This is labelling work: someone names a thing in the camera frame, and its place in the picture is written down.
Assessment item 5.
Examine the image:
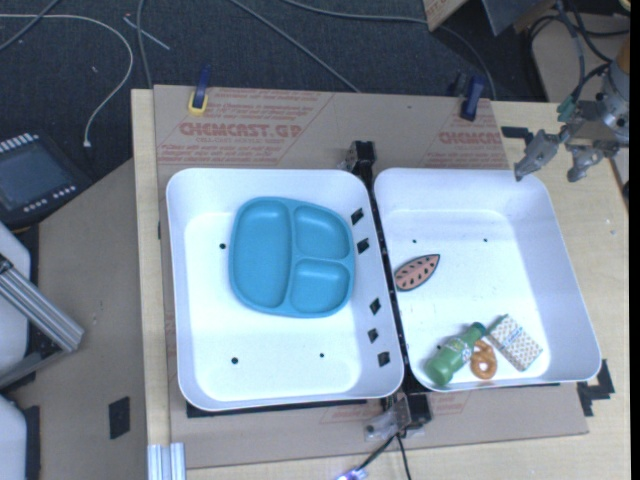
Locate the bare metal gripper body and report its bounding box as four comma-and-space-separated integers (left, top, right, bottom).
563, 97, 632, 153

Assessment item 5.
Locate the brown cardboard board, red print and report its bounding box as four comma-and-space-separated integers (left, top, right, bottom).
152, 84, 590, 471

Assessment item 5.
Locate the pink watermelon slice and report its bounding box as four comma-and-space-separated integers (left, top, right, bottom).
392, 252, 442, 294

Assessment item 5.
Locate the white plastic tray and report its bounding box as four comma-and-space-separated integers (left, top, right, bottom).
372, 166, 603, 394
164, 167, 405, 413

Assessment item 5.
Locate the orange pretzel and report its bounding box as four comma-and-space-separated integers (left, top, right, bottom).
469, 338, 499, 381

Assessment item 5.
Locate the black block with thin wires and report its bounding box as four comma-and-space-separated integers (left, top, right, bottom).
380, 391, 432, 440
347, 139, 377, 170

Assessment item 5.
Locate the green bottle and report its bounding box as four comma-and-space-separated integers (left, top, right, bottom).
424, 321, 488, 387

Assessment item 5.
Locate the blue divided plate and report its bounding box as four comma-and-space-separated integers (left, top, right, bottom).
228, 195, 358, 320

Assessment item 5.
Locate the white patterned carton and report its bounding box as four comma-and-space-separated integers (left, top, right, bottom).
486, 313, 545, 373

